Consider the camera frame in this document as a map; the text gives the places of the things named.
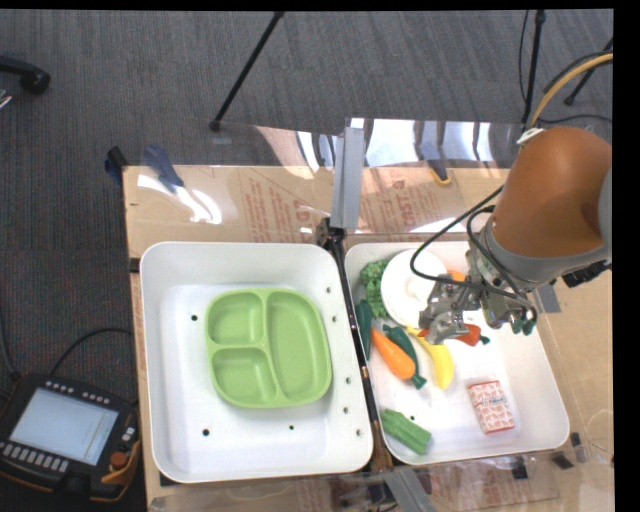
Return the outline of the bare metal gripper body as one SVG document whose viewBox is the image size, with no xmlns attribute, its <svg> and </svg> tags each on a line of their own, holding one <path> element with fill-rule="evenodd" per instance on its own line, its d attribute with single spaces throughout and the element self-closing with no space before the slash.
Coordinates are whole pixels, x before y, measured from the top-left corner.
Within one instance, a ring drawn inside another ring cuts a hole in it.
<svg viewBox="0 0 640 512">
<path fill-rule="evenodd" d="M 510 288 L 511 282 L 501 273 L 483 250 L 470 248 L 466 252 L 467 273 L 454 278 L 451 273 L 439 274 L 431 291 L 451 298 L 451 312 L 481 310 L 485 323 L 494 329 L 509 324 L 512 330 L 526 329 L 526 299 Z"/>
</svg>

